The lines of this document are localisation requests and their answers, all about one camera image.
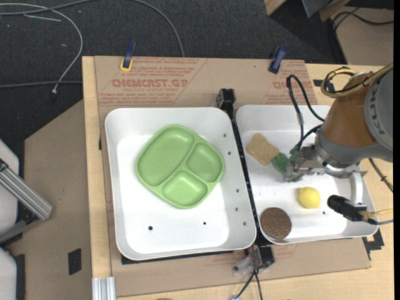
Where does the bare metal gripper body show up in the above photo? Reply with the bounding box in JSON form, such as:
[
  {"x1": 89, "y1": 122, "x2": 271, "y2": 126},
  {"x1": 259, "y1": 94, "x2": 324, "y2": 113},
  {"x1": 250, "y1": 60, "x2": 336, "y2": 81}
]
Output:
[{"x1": 292, "y1": 145, "x2": 360, "y2": 178}]

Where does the green broccoli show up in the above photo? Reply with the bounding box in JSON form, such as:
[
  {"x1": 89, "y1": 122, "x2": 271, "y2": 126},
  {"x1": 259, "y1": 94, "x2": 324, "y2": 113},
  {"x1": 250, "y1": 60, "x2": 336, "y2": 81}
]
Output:
[{"x1": 270, "y1": 152, "x2": 290, "y2": 176}]

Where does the yellow lemon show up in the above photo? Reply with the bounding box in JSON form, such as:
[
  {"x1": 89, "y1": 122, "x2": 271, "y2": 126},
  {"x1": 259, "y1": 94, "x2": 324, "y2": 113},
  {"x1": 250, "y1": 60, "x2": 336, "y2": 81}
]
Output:
[{"x1": 298, "y1": 186, "x2": 322, "y2": 209}]

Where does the tan bread slice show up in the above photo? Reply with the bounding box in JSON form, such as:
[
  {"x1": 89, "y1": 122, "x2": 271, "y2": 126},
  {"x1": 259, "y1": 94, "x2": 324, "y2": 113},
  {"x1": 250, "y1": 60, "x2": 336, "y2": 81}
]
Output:
[{"x1": 245, "y1": 132, "x2": 280, "y2": 166}]

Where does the thin black rod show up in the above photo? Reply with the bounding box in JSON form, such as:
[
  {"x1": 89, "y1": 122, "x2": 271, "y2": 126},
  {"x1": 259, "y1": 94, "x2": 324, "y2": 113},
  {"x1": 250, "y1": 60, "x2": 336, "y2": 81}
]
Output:
[{"x1": 227, "y1": 104, "x2": 262, "y2": 248}]

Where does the white plastic tray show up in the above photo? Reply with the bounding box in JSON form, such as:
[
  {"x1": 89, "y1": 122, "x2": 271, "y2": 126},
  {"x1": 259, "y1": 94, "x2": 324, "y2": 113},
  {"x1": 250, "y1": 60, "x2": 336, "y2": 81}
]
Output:
[
  {"x1": 104, "y1": 106, "x2": 258, "y2": 261},
  {"x1": 234, "y1": 104, "x2": 380, "y2": 246}
]

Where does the brown round biscuit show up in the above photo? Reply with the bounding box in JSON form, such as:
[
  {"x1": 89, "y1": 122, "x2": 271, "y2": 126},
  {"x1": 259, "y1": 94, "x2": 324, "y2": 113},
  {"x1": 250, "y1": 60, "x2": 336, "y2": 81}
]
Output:
[{"x1": 259, "y1": 206, "x2": 293, "y2": 241}]

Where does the green divided plate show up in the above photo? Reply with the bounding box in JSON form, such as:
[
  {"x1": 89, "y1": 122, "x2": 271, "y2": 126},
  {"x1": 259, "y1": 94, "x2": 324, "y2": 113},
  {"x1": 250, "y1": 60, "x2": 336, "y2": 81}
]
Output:
[{"x1": 134, "y1": 124, "x2": 226, "y2": 210}]

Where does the brown cardboard board red print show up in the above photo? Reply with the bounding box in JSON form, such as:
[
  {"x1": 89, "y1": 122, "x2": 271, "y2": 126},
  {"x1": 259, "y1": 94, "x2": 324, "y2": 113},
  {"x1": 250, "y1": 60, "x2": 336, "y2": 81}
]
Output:
[{"x1": 93, "y1": 56, "x2": 373, "y2": 298}]

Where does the black cylinder on white bracket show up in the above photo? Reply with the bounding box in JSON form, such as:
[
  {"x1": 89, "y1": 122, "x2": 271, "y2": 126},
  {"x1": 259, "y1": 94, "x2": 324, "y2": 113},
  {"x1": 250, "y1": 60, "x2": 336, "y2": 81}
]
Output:
[{"x1": 327, "y1": 168, "x2": 368, "y2": 223}]

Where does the black block with thin wires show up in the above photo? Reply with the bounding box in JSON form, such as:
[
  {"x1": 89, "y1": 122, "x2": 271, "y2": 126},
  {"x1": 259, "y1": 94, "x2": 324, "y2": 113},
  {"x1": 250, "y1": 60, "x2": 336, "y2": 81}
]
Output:
[
  {"x1": 232, "y1": 245, "x2": 276, "y2": 275},
  {"x1": 217, "y1": 87, "x2": 236, "y2": 111}
]

